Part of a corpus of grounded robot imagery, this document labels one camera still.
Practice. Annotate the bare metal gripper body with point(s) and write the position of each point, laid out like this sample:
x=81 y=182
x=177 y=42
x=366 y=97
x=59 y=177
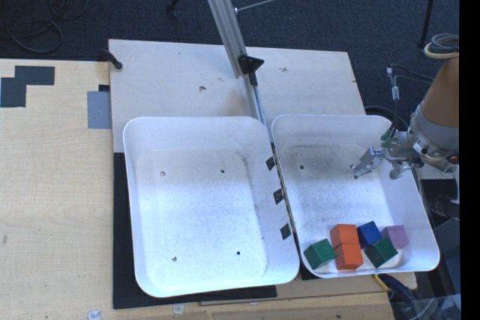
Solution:
x=420 y=151

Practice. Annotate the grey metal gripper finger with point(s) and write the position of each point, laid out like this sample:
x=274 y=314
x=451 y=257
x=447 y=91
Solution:
x=399 y=171
x=366 y=162

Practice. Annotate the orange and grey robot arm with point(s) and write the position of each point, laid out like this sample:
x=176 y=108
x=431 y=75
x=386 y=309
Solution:
x=442 y=101

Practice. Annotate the white plastic tray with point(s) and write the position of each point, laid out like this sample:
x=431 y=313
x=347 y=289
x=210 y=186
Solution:
x=195 y=206
x=330 y=195

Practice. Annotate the purple cube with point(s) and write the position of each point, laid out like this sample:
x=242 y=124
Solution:
x=396 y=236

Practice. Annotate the blue cube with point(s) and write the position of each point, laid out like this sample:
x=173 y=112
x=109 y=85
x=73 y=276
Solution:
x=369 y=233

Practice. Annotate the orange cube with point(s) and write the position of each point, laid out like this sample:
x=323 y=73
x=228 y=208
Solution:
x=348 y=256
x=344 y=234

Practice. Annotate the green cube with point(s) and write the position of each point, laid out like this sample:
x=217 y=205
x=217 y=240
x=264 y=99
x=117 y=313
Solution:
x=319 y=253
x=381 y=252

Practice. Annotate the pale flat board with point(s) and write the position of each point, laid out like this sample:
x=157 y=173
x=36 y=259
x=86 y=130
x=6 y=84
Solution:
x=180 y=82

